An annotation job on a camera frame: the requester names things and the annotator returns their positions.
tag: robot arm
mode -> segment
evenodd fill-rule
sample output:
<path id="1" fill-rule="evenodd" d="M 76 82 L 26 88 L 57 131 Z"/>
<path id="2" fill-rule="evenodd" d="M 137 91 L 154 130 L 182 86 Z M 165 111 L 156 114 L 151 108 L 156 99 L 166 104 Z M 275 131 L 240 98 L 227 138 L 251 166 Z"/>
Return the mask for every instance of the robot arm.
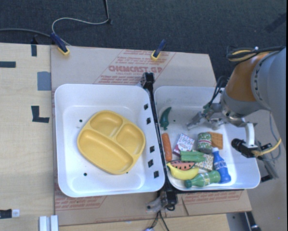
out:
<path id="1" fill-rule="evenodd" d="M 252 149 L 253 124 L 246 123 L 244 117 L 257 110 L 269 110 L 286 148 L 286 47 L 236 50 L 228 54 L 228 59 L 239 63 L 222 92 L 220 102 L 206 104 L 204 111 L 198 113 L 187 127 L 191 128 L 202 118 L 211 121 L 213 128 L 225 122 L 245 127 L 245 147 Z"/>

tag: yellow banana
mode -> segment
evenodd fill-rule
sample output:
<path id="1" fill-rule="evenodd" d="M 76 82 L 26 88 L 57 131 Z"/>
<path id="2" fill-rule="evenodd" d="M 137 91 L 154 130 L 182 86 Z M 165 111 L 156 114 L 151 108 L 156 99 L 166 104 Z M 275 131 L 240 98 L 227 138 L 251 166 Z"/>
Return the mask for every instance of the yellow banana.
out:
<path id="1" fill-rule="evenodd" d="M 193 167 L 188 170 L 181 170 L 175 168 L 170 162 L 167 163 L 167 166 L 169 167 L 172 176 L 179 180 L 191 180 L 198 174 L 197 167 Z"/>

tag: cardboard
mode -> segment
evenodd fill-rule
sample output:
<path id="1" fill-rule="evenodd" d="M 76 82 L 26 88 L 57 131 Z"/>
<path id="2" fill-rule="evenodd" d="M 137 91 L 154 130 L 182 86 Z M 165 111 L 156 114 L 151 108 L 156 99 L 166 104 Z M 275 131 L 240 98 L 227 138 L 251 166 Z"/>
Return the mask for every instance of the cardboard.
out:
<path id="1" fill-rule="evenodd" d="M 155 212 L 146 211 L 146 203 L 157 193 L 126 194 L 71 198 L 57 184 L 54 92 L 63 84 L 136 85 L 144 72 L 155 75 L 154 90 L 160 86 L 215 86 L 210 59 L 205 54 L 162 52 L 158 61 L 150 59 L 150 51 L 84 48 L 69 46 L 70 54 L 62 55 L 51 47 L 53 148 L 55 177 L 55 214 L 60 226 L 154 219 Z M 251 210 L 246 191 L 197 192 L 178 194 L 175 210 L 166 216 L 229 213 Z"/>

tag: carrot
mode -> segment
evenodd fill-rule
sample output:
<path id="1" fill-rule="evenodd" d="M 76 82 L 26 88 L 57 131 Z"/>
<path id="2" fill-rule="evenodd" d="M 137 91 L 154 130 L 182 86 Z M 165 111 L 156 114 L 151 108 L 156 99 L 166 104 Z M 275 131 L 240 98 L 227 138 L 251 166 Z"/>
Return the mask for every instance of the carrot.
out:
<path id="1" fill-rule="evenodd" d="M 169 135 L 167 133 L 163 133 L 161 135 L 161 138 L 162 138 L 162 143 L 163 143 L 165 160 L 169 162 L 172 160 L 172 147 L 171 147 Z"/>

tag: wooden table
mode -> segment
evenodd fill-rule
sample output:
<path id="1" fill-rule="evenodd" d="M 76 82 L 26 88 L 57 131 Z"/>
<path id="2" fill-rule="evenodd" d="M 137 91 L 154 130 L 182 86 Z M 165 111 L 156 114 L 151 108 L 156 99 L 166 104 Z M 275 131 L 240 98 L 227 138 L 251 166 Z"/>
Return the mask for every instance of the wooden table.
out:
<path id="1" fill-rule="evenodd" d="M 52 94 L 38 90 L 38 72 L 50 72 L 50 46 L 0 43 L 0 209 L 20 217 L 0 219 L 0 230 L 38 230 L 40 216 L 54 215 Z M 32 106 L 49 122 L 33 122 Z M 167 218 L 170 230 L 229 231 L 226 214 Z M 60 227 L 61 231 L 145 230 L 152 220 Z M 160 220 L 155 230 L 165 230 Z"/>

